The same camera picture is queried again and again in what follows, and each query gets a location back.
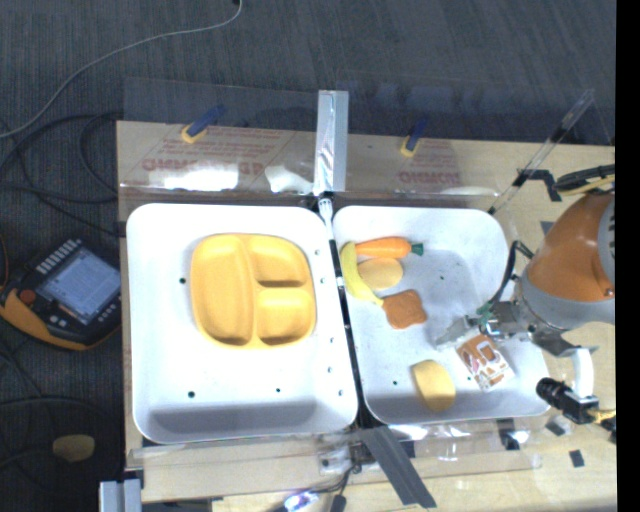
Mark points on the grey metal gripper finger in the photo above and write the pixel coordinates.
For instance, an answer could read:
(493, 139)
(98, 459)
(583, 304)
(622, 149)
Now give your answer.
(492, 331)
(452, 332)

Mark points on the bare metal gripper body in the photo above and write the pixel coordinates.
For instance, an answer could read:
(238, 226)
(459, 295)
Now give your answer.
(511, 316)

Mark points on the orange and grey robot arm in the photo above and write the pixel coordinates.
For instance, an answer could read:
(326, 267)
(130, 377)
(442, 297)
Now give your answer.
(565, 270)

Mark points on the orange and white packet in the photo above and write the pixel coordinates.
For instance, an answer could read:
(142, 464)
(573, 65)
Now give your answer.
(487, 367)

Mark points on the white plastic tray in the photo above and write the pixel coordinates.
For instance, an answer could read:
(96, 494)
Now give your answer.
(450, 280)
(235, 385)

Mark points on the orange biscuit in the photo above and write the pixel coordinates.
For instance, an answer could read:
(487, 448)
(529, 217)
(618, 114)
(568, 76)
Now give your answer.
(404, 310)

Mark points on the yellow round bread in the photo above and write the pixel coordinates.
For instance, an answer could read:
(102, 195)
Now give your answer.
(381, 273)

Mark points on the orange carrot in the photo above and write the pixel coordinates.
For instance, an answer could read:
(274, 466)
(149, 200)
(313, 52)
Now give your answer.
(382, 248)

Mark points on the yellow banana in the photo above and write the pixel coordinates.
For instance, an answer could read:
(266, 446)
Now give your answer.
(350, 275)

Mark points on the brown cardboard board red print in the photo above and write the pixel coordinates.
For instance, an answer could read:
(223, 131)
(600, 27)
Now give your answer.
(575, 480)

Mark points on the yellow divided plate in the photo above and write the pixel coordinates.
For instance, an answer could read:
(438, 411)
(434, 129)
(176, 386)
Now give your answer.
(225, 290)

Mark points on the yellow oval lump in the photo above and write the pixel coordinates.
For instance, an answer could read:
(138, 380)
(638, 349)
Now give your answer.
(74, 447)

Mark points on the black cylinder on white bracket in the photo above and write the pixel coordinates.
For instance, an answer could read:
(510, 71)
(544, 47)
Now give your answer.
(565, 397)

